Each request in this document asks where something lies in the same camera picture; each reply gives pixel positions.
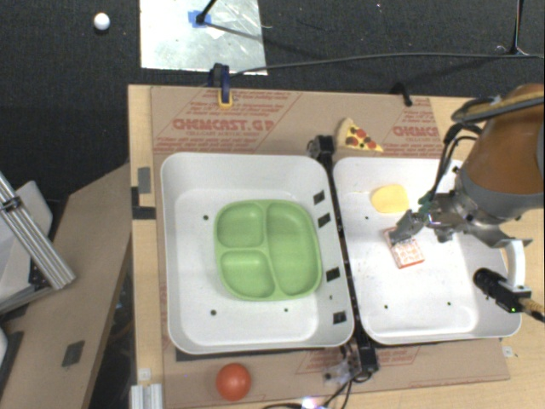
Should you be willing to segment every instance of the green plate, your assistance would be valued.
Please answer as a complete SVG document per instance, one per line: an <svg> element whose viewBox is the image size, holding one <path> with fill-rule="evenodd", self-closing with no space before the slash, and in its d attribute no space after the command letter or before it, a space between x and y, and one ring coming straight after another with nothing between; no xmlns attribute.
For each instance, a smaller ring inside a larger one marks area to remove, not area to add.
<svg viewBox="0 0 545 409"><path fill-rule="evenodd" d="M322 279L313 220L285 200L245 200L215 218L215 258L223 285L253 301L304 297Z"/></svg>

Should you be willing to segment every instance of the toy pizza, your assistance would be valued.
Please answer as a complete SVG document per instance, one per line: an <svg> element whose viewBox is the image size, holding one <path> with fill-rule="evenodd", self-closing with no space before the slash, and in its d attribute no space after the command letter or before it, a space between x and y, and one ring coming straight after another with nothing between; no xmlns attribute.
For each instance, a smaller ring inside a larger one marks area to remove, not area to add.
<svg viewBox="0 0 545 409"><path fill-rule="evenodd" d="M383 152L368 133L358 127L351 118L344 118L339 125L336 136L337 147L348 147L355 150L371 150Z"/></svg>

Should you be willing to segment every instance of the orange ball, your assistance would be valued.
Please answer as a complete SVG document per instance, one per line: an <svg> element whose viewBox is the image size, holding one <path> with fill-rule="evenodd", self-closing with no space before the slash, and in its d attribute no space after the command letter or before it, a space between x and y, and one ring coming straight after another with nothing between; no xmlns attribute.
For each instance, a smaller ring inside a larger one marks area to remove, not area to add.
<svg viewBox="0 0 545 409"><path fill-rule="evenodd" d="M244 398L252 385L248 370L240 364L227 364L215 377L215 387L220 395L229 401Z"/></svg>

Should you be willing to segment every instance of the wooden table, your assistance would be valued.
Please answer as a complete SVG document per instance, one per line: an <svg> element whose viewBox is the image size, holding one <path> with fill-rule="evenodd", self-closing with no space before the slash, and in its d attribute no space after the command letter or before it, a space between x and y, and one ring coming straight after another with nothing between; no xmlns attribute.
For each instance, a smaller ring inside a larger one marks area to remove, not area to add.
<svg viewBox="0 0 545 409"><path fill-rule="evenodd" d="M434 97L433 112L443 135L450 125L450 115L467 99ZM131 187L138 187L139 169L153 169L152 104L150 86L129 87L129 133ZM469 145L461 145L457 158L468 154ZM153 181L149 192L140 194L140 206L153 207ZM157 230L153 219L133 220L135 283L136 365L138 384L161 383L163 377L161 317L159 307ZM543 210L527 213L520 222L510 222L504 230L534 242L526 248L526 280L533 298L543 302ZM513 350L508 359L511 380L474 383L425 389L402 389L352 395L347 407L465 408L470 406L511 408L542 407L545 401L545 334L543 324L523 316L522 327L503 344ZM338 399L336 406L341 406ZM232 409L261 408L263 403L229 406Z"/></svg>

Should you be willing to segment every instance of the black floor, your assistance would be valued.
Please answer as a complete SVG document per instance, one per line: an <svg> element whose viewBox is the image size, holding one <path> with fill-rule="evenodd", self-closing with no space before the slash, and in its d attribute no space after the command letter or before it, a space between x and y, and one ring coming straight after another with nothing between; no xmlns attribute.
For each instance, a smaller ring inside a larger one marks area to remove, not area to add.
<svg viewBox="0 0 545 409"><path fill-rule="evenodd" d="M494 54L517 0L259 0L268 64L404 51ZM544 0L525 0L520 46L543 54ZM92 19L112 18L98 36ZM0 0L0 171L50 199L128 157L128 84L202 84L140 68L139 0ZM396 58L271 72L238 87L478 96L543 82L542 60Z"/></svg>

